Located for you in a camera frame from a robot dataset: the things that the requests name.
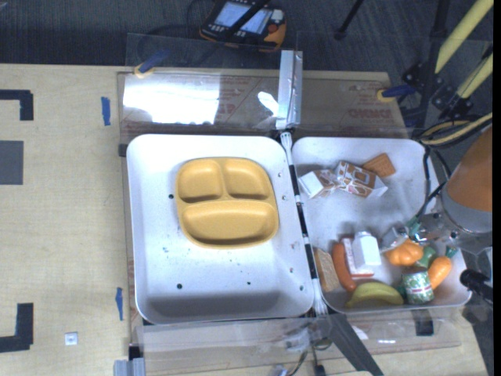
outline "carrot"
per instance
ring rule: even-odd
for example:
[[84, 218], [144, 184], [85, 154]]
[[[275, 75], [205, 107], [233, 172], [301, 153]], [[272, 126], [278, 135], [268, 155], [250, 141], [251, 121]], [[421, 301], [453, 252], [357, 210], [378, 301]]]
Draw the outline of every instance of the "carrot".
[[353, 292], [357, 288], [356, 282], [351, 278], [350, 271], [346, 266], [346, 251], [344, 244], [336, 243], [332, 248], [332, 261], [336, 270], [337, 278], [341, 286], [348, 292]]
[[449, 275], [452, 269], [451, 257], [457, 252], [457, 249], [447, 247], [444, 256], [438, 256], [428, 269], [428, 277], [430, 277], [431, 289], [438, 287], [443, 280]]

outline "can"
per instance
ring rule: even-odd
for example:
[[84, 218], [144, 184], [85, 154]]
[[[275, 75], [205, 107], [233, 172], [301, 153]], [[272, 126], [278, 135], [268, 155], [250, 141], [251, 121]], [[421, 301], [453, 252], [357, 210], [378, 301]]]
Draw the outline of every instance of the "can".
[[402, 272], [402, 282], [410, 305], [421, 305], [434, 298], [430, 277], [425, 267], [414, 266]]

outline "black pole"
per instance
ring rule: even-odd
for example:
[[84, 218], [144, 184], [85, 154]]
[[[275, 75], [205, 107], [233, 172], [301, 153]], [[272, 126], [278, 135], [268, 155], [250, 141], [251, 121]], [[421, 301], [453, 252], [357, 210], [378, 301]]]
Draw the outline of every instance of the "black pole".
[[355, 4], [351, 8], [350, 12], [346, 16], [346, 20], [344, 20], [343, 24], [341, 25], [341, 27], [339, 27], [337, 29], [336, 34], [334, 35], [334, 37], [337, 40], [340, 40], [346, 36], [346, 30], [348, 29], [348, 26], [350, 25], [351, 20], [353, 20], [356, 13], [359, 11], [359, 8], [363, 2], [364, 2], [364, 0], [356, 0]]
[[227, 42], [248, 20], [250, 20], [270, 0], [257, 0], [225, 33], [223, 41]]
[[429, 100], [434, 91], [434, 76], [435, 69], [437, 68], [438, 54], [442, 46], [442, 41], [447, 35], [445, 23], [447, 21], [447, 14], [449, 12], [451, 0], [438, 0], [437, 12], [435, 14], [435, 21], [430, 33], [431, 46], [428, 54], [428, 61], [423, 65], [423, 73], [420, 74], [420, 79], [423, 82], [423, 91], [421, 93], [421, 101], [419, 112], [420, 118], [416, 123], [416, 130], [424, 127], [426, 123], [426, 113]]

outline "light wood surface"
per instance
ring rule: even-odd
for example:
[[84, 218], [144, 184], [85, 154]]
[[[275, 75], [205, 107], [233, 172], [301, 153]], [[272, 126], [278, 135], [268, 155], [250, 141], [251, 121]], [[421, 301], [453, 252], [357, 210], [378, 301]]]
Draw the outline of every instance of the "light wood surface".
[[[0, 89], [30, 89], [34, 121], [0, 100], [0, 140], [24, 141], [22, 186], [0, 186], [0, 335], [14, 334], [16, 304], [34, 303], [34, 344], [0, 353], [1, 375], [113, 374], [131, 341], [117, 74], [124, 67], [0, 64]], [[101, 97], [110, 99], [105, 126]], [[124, 289], [124, 320], [115, 294]], [[473, 330], [455, 347], [375, 355], [385, 374], [485, 375]], [[77, 345], [64, 335], [78, 333]], [[353, 374], [344, 358], [327, 374]], [[270, 367], [210, 375], [269, 374]], [[298, 375], [310, 375], [304, 366]]]

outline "yellow plate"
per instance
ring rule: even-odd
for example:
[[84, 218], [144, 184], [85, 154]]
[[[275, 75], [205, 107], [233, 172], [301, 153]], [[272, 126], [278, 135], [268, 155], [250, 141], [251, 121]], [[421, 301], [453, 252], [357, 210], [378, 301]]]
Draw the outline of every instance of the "yellow plate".
[[279, 228], [275, 194], [266, 171], [236, 157], [186, 162], [176, 180], [184, 234], [210, 248], [241, 248], [270, 240]]

